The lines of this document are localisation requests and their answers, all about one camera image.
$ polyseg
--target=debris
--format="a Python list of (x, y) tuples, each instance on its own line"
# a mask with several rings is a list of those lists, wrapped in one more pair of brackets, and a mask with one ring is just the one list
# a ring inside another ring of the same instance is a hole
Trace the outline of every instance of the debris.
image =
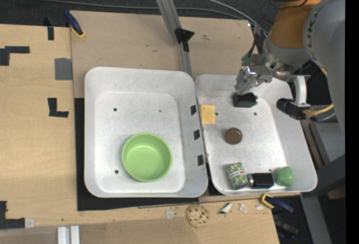
[(166, 218), (174, 218), (174, 211), (173, 210), (166, 210)]
[(232, 203), (228, 203), (225, 207), (223, 207), (222, 209), (220, 209), (217, 214), (225, 214), (227, 212), (229, 212), (231, 210), (231, 208), (233, 207), (233, 204)]
[(26, 218), (25, 219), (25, 227), (26, 228), (31, 228), (35, 226), (35, 220), (34, 218)]
[(240, 212), (245, 213), (245, 212), (247, 212), (247, 210), (248, 210), (248, 207), (246, 205), (244, 205), (244, 204), (240, 205), (240, 208), (239, 208)]

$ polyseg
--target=black mat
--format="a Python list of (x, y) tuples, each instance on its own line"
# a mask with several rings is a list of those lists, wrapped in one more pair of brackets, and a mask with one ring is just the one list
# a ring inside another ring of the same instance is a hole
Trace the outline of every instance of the black mat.
[(198, 202), (198, 198), (98, 198), (84, 182), (85, 100), (75, 99), (77, 210), (107, 210), (133, 206), (152, 206)]

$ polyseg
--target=orange robot part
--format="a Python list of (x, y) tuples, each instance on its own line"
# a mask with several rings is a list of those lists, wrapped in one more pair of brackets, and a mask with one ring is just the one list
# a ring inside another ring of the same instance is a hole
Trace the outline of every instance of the orange robot part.
[(286, 2), (281, 5), (270, 30), (270, 40), (282, 48), (303, 48), (303, 27), (313, 7), (322, 0), (305, 0)]

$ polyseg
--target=green bowl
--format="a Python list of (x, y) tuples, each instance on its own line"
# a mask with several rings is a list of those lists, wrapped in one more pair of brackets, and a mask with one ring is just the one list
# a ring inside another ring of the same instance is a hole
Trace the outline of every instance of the green bowl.
[(134, 179), (144, 182), (164, 177), (172, 166), (169, 145), (153, 133), (131, 136), (122, 148), (122, 163)]

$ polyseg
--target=cookie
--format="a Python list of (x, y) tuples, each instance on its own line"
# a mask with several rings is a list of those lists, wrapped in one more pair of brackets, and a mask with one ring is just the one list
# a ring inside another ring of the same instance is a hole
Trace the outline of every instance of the cookie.
[(206, 226), (209, 222), (208, 211), (201, 205), (190, 205), (186, 210), (186, 216), (188, 223), (194, 228)]

